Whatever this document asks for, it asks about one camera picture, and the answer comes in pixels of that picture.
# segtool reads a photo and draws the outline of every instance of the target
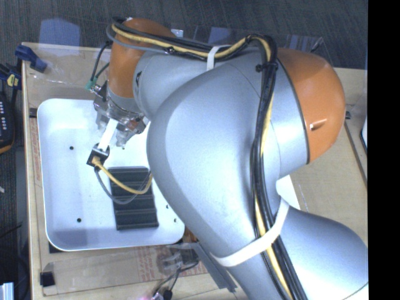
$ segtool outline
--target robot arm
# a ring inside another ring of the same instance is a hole
[[[196,50],[191,57],[182,46],[132,49],[141,35],[129,28],[138,27],[166,36],[163,46],[176,42],[148,20],[114,25],[132,39],[112,46],[102,115],[116,107],[136,124],[150,121],[154,180],[201,246],[224,259],[272,229],[282,205],[276,181],[335,142],[345,113],[341,83],[324,59],[277,50],[259,36],[261,47],[238,46],[210,70],[195,42],[184,46]],[[225,265],[249,299],[366,299],[367,255],[347,227],[289,207],[272,246]]]

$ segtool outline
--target gray carpet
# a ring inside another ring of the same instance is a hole
[[[366,67],[368,0],[0,0],[0,63],[15,64],[14,50],[23,41],[98,47],[112,16],[149,18],[180,29],[322,37],[333,66]],[[44,26],[54,18],[78,28],[78,35]],[[11,90],[6,93],[10,100]],[[24,146],[21,103],[19,93],[15,144],[0,155],[0,186],[6,190],[0,194],[0,236],[17,226],[15,155]],[[17,240],[15,230],[0,238],[0,247],[15,252]],[[0,280],[3,271],[3,281],[18,281],[16,268],[13,257],[0,257]]]

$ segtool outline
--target white velcro strap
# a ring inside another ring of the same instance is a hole
[[[117,128],[118,121],[115,119],[111,119],[107,123],[107,127],[105,132],[102,134],[98,149],[103,150],[104,152],[107,151],[107,147],[113,138],[114,131]]]
[[[214,60],[215,60],[215,54],[218,52],[218,50],[222,47],[229,47],[228,44],[223,45],[223,46],[214,46],[211,48],[210,52],[208,53],[207,56],[207,71],[214,69]]]
[[[254,240],[253,242],[240,249],[239,251],[236,251],[234,254],[231,254],[230,256],[216,257],[213,254],[211,255],[220,265],[224,267],[234,267],[256,256],[257,254],[262,253],[263,251],[268,249],[271,244],[276,240],[276,238],[280,235],[284,221],[286,219],[286,215],[288,214],[288,210],[289,204],[283,198],[281,198],[281,203],[279,205],[275,223],[265,235]]]

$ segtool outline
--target white cable tie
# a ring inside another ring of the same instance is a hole
[[[211,48],[207,56],[207,71],[214,69],[215,54],[218,52],[218,50],[221,49],[222,47],[229,47],[229,46],[230,45],[225,44],[223,46],[214,46]]]
[[[253,242],[250,242],[247,246],[243,247],[239,251],[236,251],[230,256],[216,257],[213,254],[211,255],[220,265],[224,267],[234,267],[256,256],[257,254],[262,253],[263,251],[268,249],[276,240],[276,238],[280,235],[284,221],[286,219],[286,215],[288,214],[288,210],[289,204],[283,198],[281,198],[281,203],[277,211],[275,223],[265,235],[259,237]]]
[[[106,130],[101,136],[98,149],[100,149],[104,152],[107,151],[108,145],[110,144],[111,139],[113,138],[114,131],[117,128],[117,125],[118,125],[118,121],[110,118],[110,120],[107,123]]]

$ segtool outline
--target black device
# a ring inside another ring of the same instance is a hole
[[[0,93],[0,154],[11,149],[14,143],[13,111],[4,94]]]

